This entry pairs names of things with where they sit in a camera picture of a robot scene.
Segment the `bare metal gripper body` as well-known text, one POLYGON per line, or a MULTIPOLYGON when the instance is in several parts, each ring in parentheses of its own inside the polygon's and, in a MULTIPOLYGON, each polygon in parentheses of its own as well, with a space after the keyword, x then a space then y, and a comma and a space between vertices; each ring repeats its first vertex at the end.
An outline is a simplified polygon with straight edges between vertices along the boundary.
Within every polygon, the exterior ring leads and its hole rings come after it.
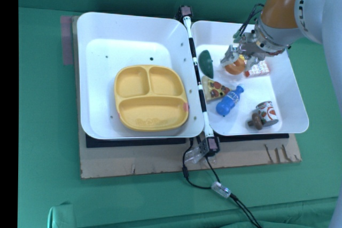
POLYGON ((279 45, 265 38, 260 32, 245 32, 238 43, 238 52, 246 59, 264 60, 283 53, 288 45, 279 45))

